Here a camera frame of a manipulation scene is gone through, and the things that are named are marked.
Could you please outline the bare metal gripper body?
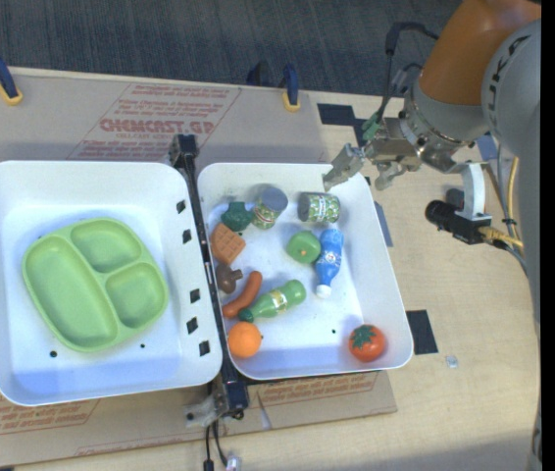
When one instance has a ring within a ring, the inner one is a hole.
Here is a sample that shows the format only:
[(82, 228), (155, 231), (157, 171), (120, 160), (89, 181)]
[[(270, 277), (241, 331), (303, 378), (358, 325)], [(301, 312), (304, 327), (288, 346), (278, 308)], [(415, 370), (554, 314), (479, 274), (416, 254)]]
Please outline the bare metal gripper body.
[(456, 172), (453, 156), (475, 139), (475, 120), (427, 118), (400, 114), (381, 120), (373, 114), (363, 124), (365, 155), (375, 164), (397, 164), (416, 171), (422, 164), (440, 172)]

